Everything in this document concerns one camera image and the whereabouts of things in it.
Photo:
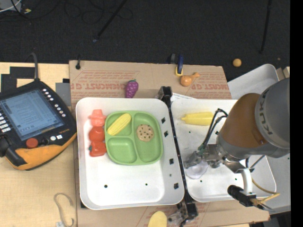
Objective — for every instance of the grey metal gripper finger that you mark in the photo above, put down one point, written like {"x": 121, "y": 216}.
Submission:
{"x": 197, "y": 155}
{"x": 189, "y": 163}

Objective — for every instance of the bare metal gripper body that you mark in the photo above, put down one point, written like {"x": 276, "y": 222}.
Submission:
{"x": 214, "y": 154}

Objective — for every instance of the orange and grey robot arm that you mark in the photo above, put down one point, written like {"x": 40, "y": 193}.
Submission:
{"x": 246, "y": 124}

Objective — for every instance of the clear plastic cup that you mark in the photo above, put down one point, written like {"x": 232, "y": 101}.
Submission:
{"x": 195, "y": 171}

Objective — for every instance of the thin black and white rod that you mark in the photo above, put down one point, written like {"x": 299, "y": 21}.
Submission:
{"x": 176, "y": 141}

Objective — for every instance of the white plastic tray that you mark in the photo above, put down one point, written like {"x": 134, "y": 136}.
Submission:
{"x": 213, "y": 188}
{"x": 127, "y": 181}

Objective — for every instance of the yellow squeeze bottle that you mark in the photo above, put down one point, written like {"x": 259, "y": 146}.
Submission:
{"x": 200, "y": 118}

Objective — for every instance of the brown chocolate chip biscuit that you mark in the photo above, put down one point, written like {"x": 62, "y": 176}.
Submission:
{"x": 145, "y": 132}

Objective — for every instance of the pale yellow toy food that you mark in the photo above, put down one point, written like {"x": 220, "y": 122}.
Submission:
{"x": 157, "y": 220}

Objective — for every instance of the green divided plate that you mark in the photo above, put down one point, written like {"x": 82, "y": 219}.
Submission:
{"x": 123, "y": 151}

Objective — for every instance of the brown chicken drumstick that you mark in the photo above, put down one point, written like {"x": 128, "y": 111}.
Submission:
{"x": 186, "y": 80}

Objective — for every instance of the yellow corn cob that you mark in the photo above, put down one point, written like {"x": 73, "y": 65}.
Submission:
{"x": 119, "y": 124}

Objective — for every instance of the brown cardboard board red print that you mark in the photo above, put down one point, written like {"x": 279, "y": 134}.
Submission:
{"x": 151, "y": 79}

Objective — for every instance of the red bell pepper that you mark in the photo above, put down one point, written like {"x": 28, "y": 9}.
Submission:
{"x": 97, "y": 149}

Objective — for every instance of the purple grapes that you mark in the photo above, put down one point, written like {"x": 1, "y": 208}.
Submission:
{"x": 131, "y": 89}

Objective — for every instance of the orange ball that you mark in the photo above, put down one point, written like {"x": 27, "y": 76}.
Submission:
{"x": 237, "y": 62}

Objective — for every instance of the orange red tomato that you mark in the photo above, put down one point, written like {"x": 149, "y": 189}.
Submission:
{"x": 96, "y": 133}

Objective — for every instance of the black cylinder on white bracket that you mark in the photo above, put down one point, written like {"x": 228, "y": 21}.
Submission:
{"x": 241, "y": 194}

